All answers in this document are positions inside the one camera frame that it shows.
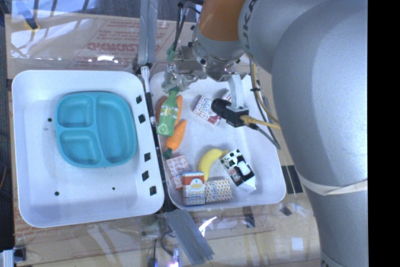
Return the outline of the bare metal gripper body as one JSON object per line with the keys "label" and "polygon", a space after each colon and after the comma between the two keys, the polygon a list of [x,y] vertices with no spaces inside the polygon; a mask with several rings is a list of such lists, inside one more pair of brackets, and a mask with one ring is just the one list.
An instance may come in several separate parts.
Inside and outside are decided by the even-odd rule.
{"label": "bare metal gripper body", "polygon": [[200,45],[180,46],[168,56],[172,63],[172,71],[182,78],[194,81],[195,79],[211,78],[217,82],[228,81],[234,75],[243,79],[247,75],[247,69],[237,69],[237,58],[217,58],[207,52]]}

